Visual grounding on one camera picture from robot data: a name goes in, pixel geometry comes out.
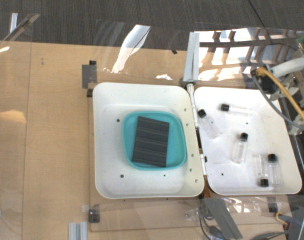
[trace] wooden table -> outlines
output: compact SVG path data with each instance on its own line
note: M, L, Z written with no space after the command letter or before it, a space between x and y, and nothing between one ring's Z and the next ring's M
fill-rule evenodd
M22 56L29 46L30 54ZM90 191L90 113L87 90L82 89L81 66L89 60L105 60L111 67L118 50L17 42L0 57L0 193L5 209L0 219L0 239L66 240L69 222L88 219L82 207L90 204L95 198L90 193L95 193ZM169 75L175 84L184 69L184 51L174 56L171 51L142 50L128 63L146 73L144 70L160 67L160 56L166 56L171 65ZM99 81L155 82L153 78L110 77L101 74ZM239 226L244 239L282 231L282 225L273 218L256 216L258 222L243 220ZM90 240L204 239L197 223L188 227L89 231L88 236Z

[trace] black bottle cap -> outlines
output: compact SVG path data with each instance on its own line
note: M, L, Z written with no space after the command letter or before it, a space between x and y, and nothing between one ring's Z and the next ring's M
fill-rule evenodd
M262 179L260 180L260 186L263 187L263 188L268 187L268 179L262 178Z
M277 156L276 156L276 154L269 154L269 155L267 156L267 160L268 160L270 163L276 162L276 161L277 161Z
M241 141L246 142L247 138L248 138L248 134L245 133L245 132L242 132L241 135L240 135Z
M222 104L222 105L221 105L221 110L222 110L222 111L228 112L229 109L230 109L230 105L228 105L228 104Z
M199 111L197 112L197 114L198 114L198 116L199 116L200 118L206 117L206 112L205 112L205 110L203 110L203 109L199 110Z

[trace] turquoise plastic container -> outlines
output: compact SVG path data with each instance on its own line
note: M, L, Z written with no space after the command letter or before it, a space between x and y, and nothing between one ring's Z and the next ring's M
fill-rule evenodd
M132 162L137 117L159 120L170 124L168 133L168 146L166 167L157 167L150 164ZM128 114L123 120L123 146L127 162L140 170L169 170L182 166L186 161L186 143L184 131L180 120L167 112L160 111L137 111Z

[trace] gray carpet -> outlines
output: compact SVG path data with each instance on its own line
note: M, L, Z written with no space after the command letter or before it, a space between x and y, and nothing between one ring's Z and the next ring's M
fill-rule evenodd
M304 0L251 0L265 27L304 30ZM191 31L196 22L261 26L248 0L0 0L0 39L11 12L40 13L34 41L92 45L97 20Z

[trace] transparent tube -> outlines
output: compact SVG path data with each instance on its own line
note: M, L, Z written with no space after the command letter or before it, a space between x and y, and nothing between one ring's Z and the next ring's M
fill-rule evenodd
M259 155L257 157L257 175L258 175L258 184L260 187L266 188L269 186L268 181L268 168L267 168L267 156Z
M221 110L225 111L225 112L229 112L229 113L240 113L240 114L246 114L246 115L253 114L253 110L251 110L251 109L237 107L237 106L228 105L228 104L222 104Z
M206 114L206 112L202 109L198 112L198 123L204 129L206 134L211 138L214 139L221 134L221 131L216 126L213 118Z
M275 154L269 154L267 159L270 183L273 187L278 187L282 185L282 177L277 156Z
M231 160L237 164L245 162L248 146L247 138L248 135L243 132L234 146Z

